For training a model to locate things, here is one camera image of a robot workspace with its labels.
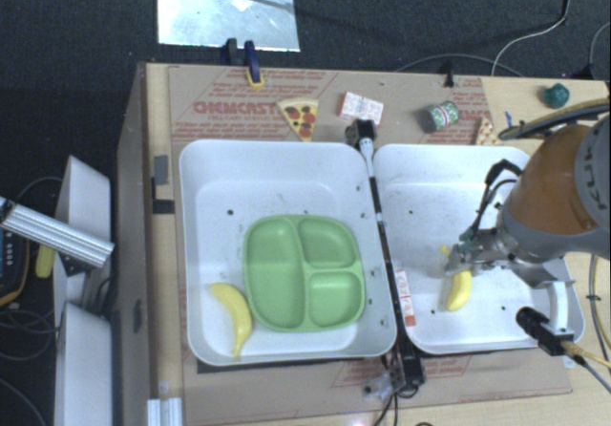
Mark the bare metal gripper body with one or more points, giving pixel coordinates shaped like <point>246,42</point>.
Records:
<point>496,249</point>

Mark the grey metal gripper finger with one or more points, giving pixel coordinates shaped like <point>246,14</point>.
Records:
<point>452,265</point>
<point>470,265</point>

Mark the yellow banana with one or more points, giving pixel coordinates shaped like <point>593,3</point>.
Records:
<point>238,312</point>
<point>459,292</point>

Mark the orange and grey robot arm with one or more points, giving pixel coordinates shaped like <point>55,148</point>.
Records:
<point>549,185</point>

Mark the white plastic tray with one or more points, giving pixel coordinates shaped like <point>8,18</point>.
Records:
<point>219,204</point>
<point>429,204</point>

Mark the thin black and white rod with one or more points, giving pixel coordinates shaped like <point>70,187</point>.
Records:
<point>379,209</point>

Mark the green and white can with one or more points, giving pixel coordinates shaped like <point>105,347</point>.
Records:
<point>441,116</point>

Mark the green divided plate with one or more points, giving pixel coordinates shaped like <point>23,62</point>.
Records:
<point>277,271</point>

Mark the white carton with orange print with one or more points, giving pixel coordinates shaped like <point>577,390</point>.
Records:
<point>360,107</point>

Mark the yellow pizza slice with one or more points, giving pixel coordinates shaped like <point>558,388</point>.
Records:
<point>301,118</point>

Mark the brown cardboard board red print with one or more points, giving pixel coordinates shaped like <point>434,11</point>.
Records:
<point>267,85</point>

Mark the black cylinder on white bracket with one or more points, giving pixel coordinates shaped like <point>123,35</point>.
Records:
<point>544,331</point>

